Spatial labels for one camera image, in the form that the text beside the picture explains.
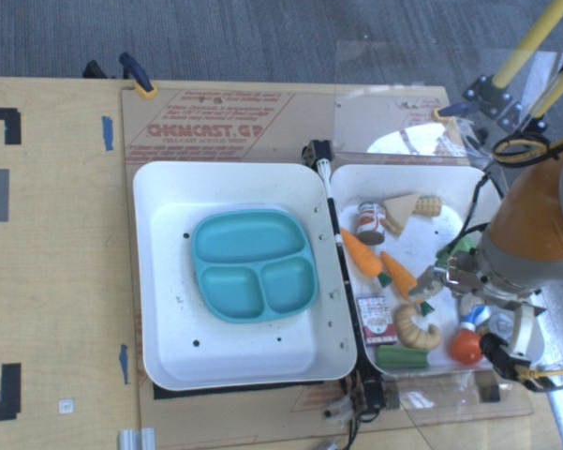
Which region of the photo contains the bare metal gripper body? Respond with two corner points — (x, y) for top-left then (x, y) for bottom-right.
(440, 249), (547, 314)

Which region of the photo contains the orange carrot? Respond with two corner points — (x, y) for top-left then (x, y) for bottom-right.
(379, 250), (436, 318)
(339, 227), (394, 290)

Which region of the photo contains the white plastic tray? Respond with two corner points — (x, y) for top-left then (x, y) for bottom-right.
(330, 163), (503, 377)
(131, 159), (359, 392)

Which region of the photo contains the beige croissant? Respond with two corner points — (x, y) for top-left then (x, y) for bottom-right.
(393, 303), (443, 352)

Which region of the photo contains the red and white carton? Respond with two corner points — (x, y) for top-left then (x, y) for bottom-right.
(356, 295), (399, 348)

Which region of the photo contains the beige bread slice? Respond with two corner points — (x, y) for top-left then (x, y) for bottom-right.
(382, 192), (422, 236)

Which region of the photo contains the yellow corn cob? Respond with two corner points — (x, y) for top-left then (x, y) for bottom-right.
(412, 195), (443, 218)

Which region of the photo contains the green cucumber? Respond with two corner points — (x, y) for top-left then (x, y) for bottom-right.
(375, 344), (430, 371)

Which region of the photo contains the red and white can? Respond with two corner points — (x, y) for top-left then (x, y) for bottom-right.
(355, 201), (389, 247)

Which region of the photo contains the blue divided plate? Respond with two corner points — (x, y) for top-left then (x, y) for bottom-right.
(190, 208), (320, 324)

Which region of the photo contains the brown cardboard board red print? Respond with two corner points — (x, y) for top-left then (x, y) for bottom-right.
(121, 80), (536, 445)

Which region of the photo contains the black block with thin wires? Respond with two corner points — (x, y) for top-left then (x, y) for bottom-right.
(357, 374), (388, 413)
(301, 139), (335, 166)

